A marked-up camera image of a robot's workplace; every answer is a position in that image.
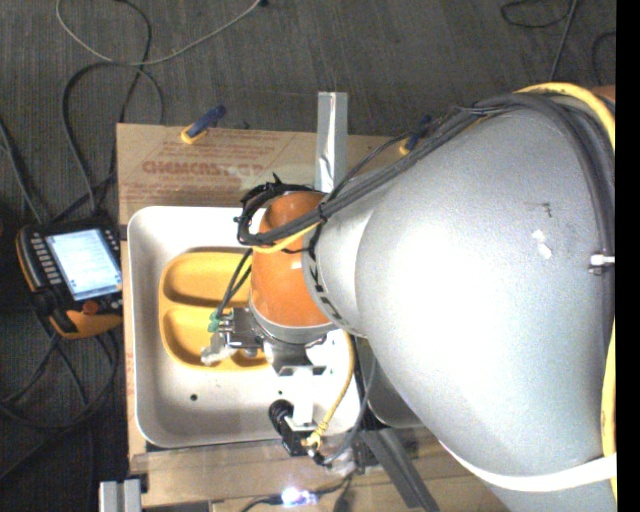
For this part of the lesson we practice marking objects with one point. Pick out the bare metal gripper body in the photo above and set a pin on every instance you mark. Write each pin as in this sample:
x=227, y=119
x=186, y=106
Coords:
x=246, y=330

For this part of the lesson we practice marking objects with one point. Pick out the dull grey metal gripper finger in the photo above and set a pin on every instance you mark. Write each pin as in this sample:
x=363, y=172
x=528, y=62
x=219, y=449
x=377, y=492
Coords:
x=216, y=354

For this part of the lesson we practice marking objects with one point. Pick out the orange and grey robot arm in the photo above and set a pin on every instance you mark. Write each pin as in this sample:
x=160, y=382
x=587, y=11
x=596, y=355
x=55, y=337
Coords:
x=465, y=280

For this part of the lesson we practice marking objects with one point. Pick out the white plastic tray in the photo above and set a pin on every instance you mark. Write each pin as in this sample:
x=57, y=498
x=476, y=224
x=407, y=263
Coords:
x=200, y=400

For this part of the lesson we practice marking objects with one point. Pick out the yellow divided plate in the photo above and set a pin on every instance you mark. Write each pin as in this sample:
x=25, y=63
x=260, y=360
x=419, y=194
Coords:
x=195, y=280

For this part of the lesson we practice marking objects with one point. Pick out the brown cardboard board, red print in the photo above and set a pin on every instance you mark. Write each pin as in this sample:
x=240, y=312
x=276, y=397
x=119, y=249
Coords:
x=200, y=170

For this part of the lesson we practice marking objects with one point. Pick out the black cylinder on white bracket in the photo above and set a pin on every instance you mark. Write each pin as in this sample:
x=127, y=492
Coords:
x=291, y=425

